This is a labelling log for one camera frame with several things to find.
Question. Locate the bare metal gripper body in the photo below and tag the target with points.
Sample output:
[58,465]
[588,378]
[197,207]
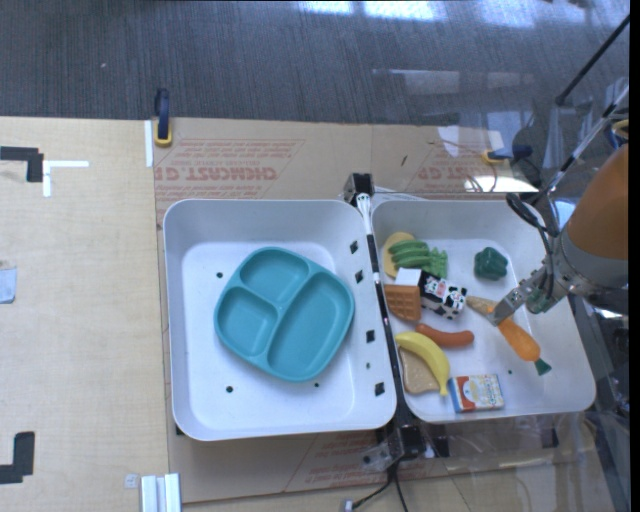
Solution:
[547,282]

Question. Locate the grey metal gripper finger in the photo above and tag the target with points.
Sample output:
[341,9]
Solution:
[507,306]

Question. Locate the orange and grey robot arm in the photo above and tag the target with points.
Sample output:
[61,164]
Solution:
[597,210]

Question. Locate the tan wedge slice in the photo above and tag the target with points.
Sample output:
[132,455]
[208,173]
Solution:
[481,304]

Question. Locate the orange carrot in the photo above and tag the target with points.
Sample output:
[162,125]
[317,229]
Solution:
[522,342]

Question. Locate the green bell pepper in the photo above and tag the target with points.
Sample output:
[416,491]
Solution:
[490,264]

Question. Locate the cow print milk carton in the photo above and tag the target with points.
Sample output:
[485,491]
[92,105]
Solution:
[445,296]

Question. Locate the orange sausage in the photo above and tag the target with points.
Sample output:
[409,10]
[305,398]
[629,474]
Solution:
[447,337]

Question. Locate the white plastic tray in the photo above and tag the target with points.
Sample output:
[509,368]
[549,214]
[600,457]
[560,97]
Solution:
[555,360]
[200,350]

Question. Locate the green leafy vegetable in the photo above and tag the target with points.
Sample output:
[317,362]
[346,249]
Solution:
[439,262]

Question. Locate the yellow banana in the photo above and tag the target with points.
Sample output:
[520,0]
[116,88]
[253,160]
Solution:
[430,352]

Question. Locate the orange and white carton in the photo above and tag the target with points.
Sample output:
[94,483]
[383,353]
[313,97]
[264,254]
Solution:
[477,393]

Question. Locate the brown waffle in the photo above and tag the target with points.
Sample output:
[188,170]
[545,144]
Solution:
[403,301]

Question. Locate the green pea pods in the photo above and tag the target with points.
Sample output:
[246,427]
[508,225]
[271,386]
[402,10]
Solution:
[409,252]

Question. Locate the tan bread slice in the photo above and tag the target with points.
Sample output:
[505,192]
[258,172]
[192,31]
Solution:
[416,377]

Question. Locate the yellow round biscuit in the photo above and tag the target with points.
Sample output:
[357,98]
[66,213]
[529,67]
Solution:
[389,265]

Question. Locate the thin black and white rod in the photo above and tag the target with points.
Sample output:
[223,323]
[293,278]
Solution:
[376,280]

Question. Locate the teal divided plate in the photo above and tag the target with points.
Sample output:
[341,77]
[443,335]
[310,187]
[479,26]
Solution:
[295,325]

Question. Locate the brown cardboard board red print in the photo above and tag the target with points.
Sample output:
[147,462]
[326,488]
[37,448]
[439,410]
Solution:
[280,160]

